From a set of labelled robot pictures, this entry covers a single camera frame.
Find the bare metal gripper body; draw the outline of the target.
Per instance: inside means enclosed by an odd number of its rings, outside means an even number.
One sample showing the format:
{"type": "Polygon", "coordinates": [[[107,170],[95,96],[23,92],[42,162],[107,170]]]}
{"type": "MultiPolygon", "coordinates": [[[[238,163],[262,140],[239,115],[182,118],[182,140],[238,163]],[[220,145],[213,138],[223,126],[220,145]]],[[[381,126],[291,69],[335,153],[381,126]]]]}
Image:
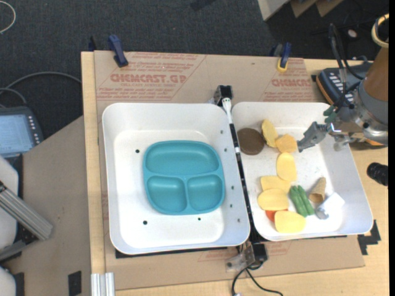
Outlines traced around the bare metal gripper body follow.
{"type": "Polygon", "coordinates": [[[366,142],[373,146],[388,145],[388,104],[355,103],[327,109],[329,134],[348,135],[352,142],[366,142]]]}

